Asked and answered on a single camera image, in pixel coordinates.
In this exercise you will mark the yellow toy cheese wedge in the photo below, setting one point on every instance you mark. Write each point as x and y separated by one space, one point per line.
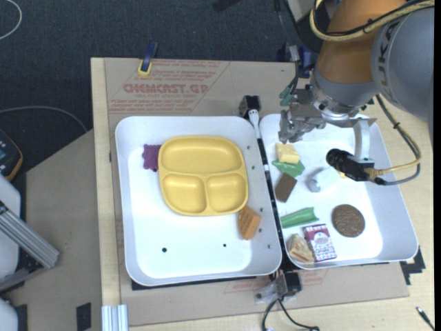
287 153

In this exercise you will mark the thin black and white rod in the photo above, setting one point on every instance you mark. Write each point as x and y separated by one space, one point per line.
265 164

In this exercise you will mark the purple toy grapes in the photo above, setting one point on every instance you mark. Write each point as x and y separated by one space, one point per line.
150 156

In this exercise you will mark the green toy lettuce leaf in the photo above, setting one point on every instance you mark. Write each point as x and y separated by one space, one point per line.
293 168

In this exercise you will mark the black cylinder on white bracket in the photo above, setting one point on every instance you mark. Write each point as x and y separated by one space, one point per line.
348 164

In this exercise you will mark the brown rectangular toy biscuit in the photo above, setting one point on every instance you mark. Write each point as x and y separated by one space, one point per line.
285 187

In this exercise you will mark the toy sandwich wedge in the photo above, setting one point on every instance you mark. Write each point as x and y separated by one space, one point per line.
300 248

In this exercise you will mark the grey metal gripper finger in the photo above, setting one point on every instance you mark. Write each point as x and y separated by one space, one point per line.
300 132
285 128

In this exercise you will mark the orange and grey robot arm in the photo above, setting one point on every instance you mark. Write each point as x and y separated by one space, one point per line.
355 29

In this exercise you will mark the brown cardboard board red print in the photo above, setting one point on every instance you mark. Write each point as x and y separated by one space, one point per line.
193 88

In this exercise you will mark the orange toy waffle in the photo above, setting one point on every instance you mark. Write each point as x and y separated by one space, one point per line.
248 222

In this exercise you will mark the brown round toy biscuit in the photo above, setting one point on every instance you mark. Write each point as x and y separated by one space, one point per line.
348 221

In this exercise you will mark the green toy celery stick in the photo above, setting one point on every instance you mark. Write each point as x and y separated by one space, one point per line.
298 217

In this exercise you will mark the yellow divided plate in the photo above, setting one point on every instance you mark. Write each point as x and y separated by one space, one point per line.
200 171

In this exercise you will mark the white plastic tray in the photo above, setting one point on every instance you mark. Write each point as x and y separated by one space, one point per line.
375 219
193 247

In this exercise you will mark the red and white carton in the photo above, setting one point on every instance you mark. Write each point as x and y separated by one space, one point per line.
320 243

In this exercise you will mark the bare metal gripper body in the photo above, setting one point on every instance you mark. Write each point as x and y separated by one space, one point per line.
332 116

